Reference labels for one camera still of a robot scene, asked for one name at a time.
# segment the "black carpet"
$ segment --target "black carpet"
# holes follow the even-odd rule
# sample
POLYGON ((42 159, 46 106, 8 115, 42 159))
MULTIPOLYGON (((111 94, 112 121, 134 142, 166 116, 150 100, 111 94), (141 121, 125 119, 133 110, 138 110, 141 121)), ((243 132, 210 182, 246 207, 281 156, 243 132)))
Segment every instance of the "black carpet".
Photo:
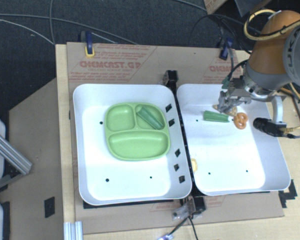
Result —
MULTIPOLYGON (((183 0, 205 7, 203 0, 183 0)), ((0 0, 0 14, 49 16, 51 0, 0 0)), ((300 13, 300 0, 272 0, 268 9, 293 10, 300 13)), ((243 23, 234 0, 228 0, 216 14, 243 23)), ((219 40, 218 21, 203 18, 205 11, 173 0, 54 0, 52 16, 85 24, 113 33, 140 45, 213 48, 219 40)), ((49 19, 0 16, 9 22, 26 26, 52 40, 49 19)), ((229 21, 247 48, 242 26, 229 21)), ((78 34, 88 27, 53 20, 57 44, 77 42, 78 34)), ((92 32, 119 44, 128 44, 117 37, 92 32)), ((95 43, 110 41, 93 36, 95 43)), ((0 21, 0 117, 25 98, 56 77, 55 48, 39 35, 19 26, 0 21)))

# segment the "green plate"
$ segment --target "green plate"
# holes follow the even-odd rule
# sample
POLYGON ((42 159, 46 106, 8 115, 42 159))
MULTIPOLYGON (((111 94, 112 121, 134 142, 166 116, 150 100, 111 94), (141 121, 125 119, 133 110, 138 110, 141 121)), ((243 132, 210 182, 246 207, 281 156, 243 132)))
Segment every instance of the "green plate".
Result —
POLYGON ((165 115, 149 103, 120 103, 105 115, 109 151, 120 160, 142 161, 164 156, 170 149, 165 115))

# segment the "pretzel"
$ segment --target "pretzel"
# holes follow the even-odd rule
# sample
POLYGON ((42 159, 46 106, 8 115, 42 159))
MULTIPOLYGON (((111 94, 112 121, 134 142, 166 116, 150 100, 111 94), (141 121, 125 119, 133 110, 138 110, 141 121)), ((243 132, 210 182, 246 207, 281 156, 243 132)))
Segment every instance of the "pretzel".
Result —
POLYGON ((247 126, 248 116, 245 113, 237 113, 233 118, 234 125, 240 130, 243 130, 247 126))

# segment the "black hole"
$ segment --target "black hole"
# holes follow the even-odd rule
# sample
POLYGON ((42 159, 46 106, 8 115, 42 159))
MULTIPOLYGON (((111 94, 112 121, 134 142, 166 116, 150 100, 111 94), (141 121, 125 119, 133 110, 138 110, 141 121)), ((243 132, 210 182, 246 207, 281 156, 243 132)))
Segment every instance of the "black hole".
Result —
POLYGON ((174 152, 174 153, 175 153, 175 156, 178 157, 178 156, 180 155, 180 153, 181 153, 181 152, 180 152, 180 149, 178 148, 177 151, 174 152))
POLYGON ((171 104, 169 104, 168 106, 165 107, 165 112, 168 112, 170 109, 172 109, 171 104))
POLYGON ((174 119, 171 119, 170 121, 169 121, 169 126, 173 126, 175 124, 175 120, 174 119))
POLYGON ((178 164, 175 164, 173 167, 175 171, 178 171, 178 169, 180 168, 178 164))
POLYGON ((182 183, 186 180, 186 177, 185 176, 180 176, 179 177, 179 182, 182 183))

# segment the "metal bracket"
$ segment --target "metal bracket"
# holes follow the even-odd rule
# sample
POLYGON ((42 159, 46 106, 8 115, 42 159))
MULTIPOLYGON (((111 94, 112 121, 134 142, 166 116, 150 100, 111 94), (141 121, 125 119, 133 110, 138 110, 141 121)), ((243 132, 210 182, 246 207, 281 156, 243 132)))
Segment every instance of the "metal bracket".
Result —
MULTIPOLYGON (((26 159, 20 152, 18 152, 11 144, 0 135, 0 155, 4 157, 14 168, 16 168, 22 175, 30 173, 32 163, 26 159)), ((6 175, 0 179, 0 188, 12 181, 18 179, 19 176, 11 177, 6 175)))
POLYGON ((64 240, 83 240, 82 221, 76 221, 75 223, 65 222, 63 224, 63 234, 64 240))
POLYGON ((172 211, 172 220, 184 220, 191 216, 196 211, 195 200, 192 198, 188 202, 185 202, 181 207, 172 211))

